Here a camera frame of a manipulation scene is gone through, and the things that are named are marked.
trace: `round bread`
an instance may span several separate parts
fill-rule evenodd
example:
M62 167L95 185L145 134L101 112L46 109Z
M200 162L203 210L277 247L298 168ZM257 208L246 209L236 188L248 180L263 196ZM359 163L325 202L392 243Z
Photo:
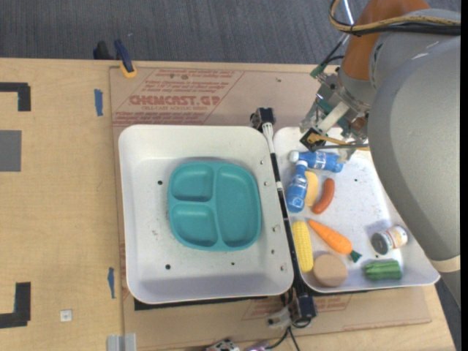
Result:
M314 260L315 278L326 287L338 287L348 277L346 265L333 254L321 254Z

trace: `robotic arm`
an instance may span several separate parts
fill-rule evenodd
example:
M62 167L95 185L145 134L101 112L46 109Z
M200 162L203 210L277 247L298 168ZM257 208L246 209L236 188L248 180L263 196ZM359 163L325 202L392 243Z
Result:
M370 0L354 26L342 66L311 75L317 98L301 122L325 136L369 141L382 185L461 306L461 15L424 0ZM342 151L348 160L354 148Z

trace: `white tray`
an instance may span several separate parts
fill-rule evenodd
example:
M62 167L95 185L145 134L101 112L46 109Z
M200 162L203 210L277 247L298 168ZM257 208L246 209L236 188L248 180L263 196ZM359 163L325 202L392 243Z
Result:
M333 128L328 134L340 138L340 129ZM299 128L286 127L280 129L273 137L278 158L279 172L282 184L287 191L287 185L295 172L295 166L289 161L292 150L306 151L306 147L299 141L303 134ZM335 195L329 207L320 215L312 213L309 207L302 212L289 213L291 224L296 220L314 219L322 224L347 236L353 249L362 254L354 263L348 256L335 253L311 228L314 256L330 252L340 257L348 269L347 280L340 287L322 287L315 279L313 271L302 273L303 280L313 290L319 293L342 293L361 290L375 290L391 287L421 286L435 283L440 275L426 258L418 242L401 220L392 202L388 198L382 184L377 177L371 154L368 151L356 151L351 160L346 163L340 173L312 170L319 178L319 185L326 177L335 181ZM370 239L372 234L387 227L399 224L409 231L408 244L400 249L394 249L386 255L379 255L374 251ZM373 282L365 278L363 265L372 260L395 259L400 262L403 277L400 280L384 280Z
M134 125L118 140L127 284L144 303L279 295L293 267L268 144L251 127ZM210 252L179 243L170 230L167 185L184 162L224 160L256 178L262 229L249 248Z

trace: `carrot with green top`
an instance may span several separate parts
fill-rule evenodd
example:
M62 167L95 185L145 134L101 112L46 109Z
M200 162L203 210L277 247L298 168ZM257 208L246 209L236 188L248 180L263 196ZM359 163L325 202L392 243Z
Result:
M351 241L344 235L338 233L336 230L320 224L313 219L308 219L307 222L309 223L310 227L314 229L314 231L321 237L321 239L323 239L334 251L338 252L339 254L348 254L355 263L362 256L352 249Z

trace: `blue bottle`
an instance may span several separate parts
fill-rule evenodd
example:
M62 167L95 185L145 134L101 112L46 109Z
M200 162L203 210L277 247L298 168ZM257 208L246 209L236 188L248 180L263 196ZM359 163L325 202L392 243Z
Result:
M338 159L339 155L324 151L291 151L290 153L290 161L292 162L304 160L310 169L329 170L334 173L339 173L343 169L344 163L337 162Z
M307 193L307 162L299 160L295 164L295 175L286 191L286 206L289 212L298 213L304 208Z

